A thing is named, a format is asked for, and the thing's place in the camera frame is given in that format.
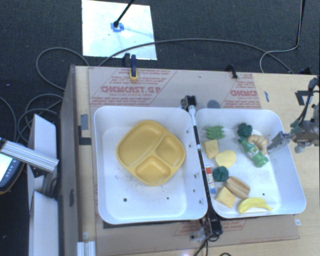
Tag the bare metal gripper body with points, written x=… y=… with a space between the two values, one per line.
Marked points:
x=308 y=137

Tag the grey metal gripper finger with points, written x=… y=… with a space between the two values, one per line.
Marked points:
x=279 y=138
x=276 y=147

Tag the tan croissant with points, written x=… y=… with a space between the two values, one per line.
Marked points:
x=258 y=141

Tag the green plastic bottle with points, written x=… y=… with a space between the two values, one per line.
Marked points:
x=255 y=153

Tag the green broccoli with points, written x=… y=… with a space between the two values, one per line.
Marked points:
x=244 y=129
x=220 y=174

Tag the white plastic tray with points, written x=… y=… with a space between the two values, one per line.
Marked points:
x=117 y=200
x=280 y=185

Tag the yellow potato chip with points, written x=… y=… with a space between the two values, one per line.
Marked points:
x=225 y=158

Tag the tan hot dog bun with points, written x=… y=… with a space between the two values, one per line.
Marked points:
x=237 y=187

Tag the yellow banana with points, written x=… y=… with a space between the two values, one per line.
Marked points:
x=251 y=204

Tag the green pea pods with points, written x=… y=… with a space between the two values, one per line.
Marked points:
x=214 y=132

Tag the yellow cheese wedge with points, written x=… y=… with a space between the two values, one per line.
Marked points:
x=211 y=148
x=225 y=197

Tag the white red blue carton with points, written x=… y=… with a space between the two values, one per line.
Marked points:
x=210 y=178

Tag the thin black and white rod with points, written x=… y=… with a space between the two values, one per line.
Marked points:
x=196 y=132

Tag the brown cardboard board red print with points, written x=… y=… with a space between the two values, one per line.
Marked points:
x=155 y=87

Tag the yellow divided plate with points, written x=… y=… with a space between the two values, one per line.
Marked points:
x=140 y=145

